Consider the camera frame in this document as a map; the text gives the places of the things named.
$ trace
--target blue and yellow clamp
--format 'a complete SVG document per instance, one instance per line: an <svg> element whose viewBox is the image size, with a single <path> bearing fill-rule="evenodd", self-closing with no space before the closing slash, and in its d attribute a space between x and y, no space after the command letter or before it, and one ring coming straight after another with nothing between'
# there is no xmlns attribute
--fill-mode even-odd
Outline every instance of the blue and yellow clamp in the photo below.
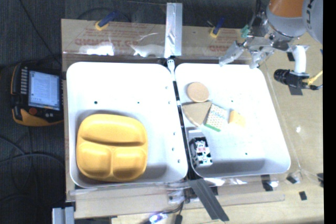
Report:
<svg viewBox="0 0 336 224"><path fill-rule="evenodd" d="M118 16L119 16L119 12L118 11L115 10L114 12L111 12L110 14L108 14L102 20L96 22L96 24L95 24L96 29L98 31L104 30L109 25L109 22L113 21L114 19L117 19Z"/></svg>
<svg viewBox="0 0 336 224"><path fill-rule="evenodd" d="M219 30L220 28L222 27L223 25L223 22L224 22L224 17L221 17L216 25L216 27L214 27L211 32L210 32L210 36L212 37L217 37L218 34L219 34Z"/></svg>

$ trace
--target round wooden disc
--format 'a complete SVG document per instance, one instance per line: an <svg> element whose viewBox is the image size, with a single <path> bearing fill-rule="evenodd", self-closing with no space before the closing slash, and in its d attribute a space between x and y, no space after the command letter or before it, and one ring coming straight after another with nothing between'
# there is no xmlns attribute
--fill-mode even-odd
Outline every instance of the round wooden disc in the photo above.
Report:
<svg viewBox="0 0 336 224"><path fill-rule="evenodd" d="M209 98L209 90L200 82L193 82L187 88L188 97L194 102L205 102Z"/></svg>

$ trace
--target dark floor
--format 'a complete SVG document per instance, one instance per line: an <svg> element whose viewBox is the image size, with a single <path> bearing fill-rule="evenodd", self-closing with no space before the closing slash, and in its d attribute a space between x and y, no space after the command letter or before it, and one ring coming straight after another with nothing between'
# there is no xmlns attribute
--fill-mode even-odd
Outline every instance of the dark floor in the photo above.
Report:
<svg viewBox="0 0 336 224"><path fill-rule="evenodd" d="M225 16L223 27L242 28L254 0L120 0L183 3L204 26ZM0 0L0 223L51 223L51 208L64 198L64 125L26 127L12 119L14 65L61 53L60 20L90 7L70 0ZM49 64L59 68L50 58Z"/></svg>

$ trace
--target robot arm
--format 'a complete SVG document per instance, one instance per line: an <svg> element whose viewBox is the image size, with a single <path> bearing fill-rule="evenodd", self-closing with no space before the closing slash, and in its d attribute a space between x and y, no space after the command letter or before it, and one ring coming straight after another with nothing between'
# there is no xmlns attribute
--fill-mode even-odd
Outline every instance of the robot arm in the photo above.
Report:
<svg viewBox="0 0 336 224"><path fill-rule="evenodd" d="M276 50L290 52L296 62L295 69L277 70L275 79L292 88L312 88L306 83L309 75L305 73L308 46L293 45L305 32L323 44L323 0L270 0L267 7L255 0L253 17L241 30L245 41L234 42L219 64L233 62L248 50L252 58L250 67L256 68Z"/></svg>

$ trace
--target yellow plastic container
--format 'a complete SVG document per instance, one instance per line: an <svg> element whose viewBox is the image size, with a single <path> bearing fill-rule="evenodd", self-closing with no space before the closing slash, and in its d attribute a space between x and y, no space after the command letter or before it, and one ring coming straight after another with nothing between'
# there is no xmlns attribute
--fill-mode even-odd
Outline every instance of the yellow plastic container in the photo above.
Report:
<svg viewBox="0 0 336 224"><path fill-rule="evenodd" d="M147 132L136 119L94 114L79 126L77 166L89 178L107 182L136 180L144 173L147 158Z"/></svg>

